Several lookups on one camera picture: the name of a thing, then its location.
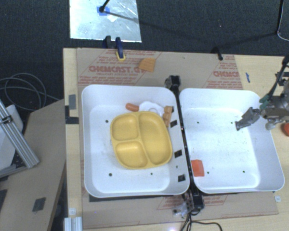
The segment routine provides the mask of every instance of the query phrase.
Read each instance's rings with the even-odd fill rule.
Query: small wooden block
[[[166,127],[169,127],[171,115],[172,115],[172,106],[165,106],[163,120],[164,120]]]
[[[164,112],[171,114],[171,113],[172,113],[172,106],[165,106],[165,107],[164,107]]]
[[[155,67],[155,58],[144,58],[138,65],[138,68],[153,72]]]
[[[163,120],[164,120],[166,127],[169,127],[170,119],[171,119],[171,113],[170,114],[169,113],[163,114]]]

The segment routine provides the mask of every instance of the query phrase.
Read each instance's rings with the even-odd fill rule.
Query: metal plate
[[[141,42],[136,0],[70,0],[70,37],[103,40],[110,35],[125,42]]]

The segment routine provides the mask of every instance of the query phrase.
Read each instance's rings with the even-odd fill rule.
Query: white tray
[[[204,193],[277,191],[284,175],[270,131],[262,117],[236,130],[246,110],[259,107],[246,90],[184,89],[182,116],[191,160],[202,160],[205,176],[194,177]]]
[[[174,195],[187,191],[190,181],[182,140],[176,99],[162,87],[90,85],[82,92],[84,135],[84,182],[89,194],[99,198],[138,195]],[[160,167],[126,169],[116,159],[110,139],[110,124],[116,116],[128,113],[126,103],[151,101],[173,106],[168,128],[173,155]]]

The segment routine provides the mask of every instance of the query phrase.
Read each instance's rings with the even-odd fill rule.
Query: cardboard sheet
[[[125,51],[126,61],[119,62],[115,50],[77,49],[79,130],[82,173],[82,217],[84,229],[140,224],[181,222],[172,209],[181,196],[101,200],[89,196],[83,182],[83,141],[81,92],[90,84],[163,86],[169,75],[181,77],[184,88],[242,89],[233,55]],[[156,59],[153,73],[137,68],[145,57]],[[204,196],[205,208],[195,219],[235,218],[277,214],[271,192],[253,192]]]

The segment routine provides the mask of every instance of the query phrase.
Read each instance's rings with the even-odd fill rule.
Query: plastic tray
[[[184,89],[182,116],[191,160],[201,160],[204,177],[194,177],[204,193],[277,191],[284,175],[271,132],[260,118],[236,130],[246,110],[259,107],[259,96],[246,90]]]
[[[187,191],[190,181],[176,99],[162,87],[90,85],[82,92],[84,182],[99,198],[174,195]],[[127,169],[116,159],[110,137],[111,121],[128,113],[125,104],[151,101],[173,106],[168,129],[172,155],[168,163],[147,169]]]
[[[169,133],[154,112],[132,112],[111,122],[110,135],[117,160],[129,169],[158,167],[172,157]]]

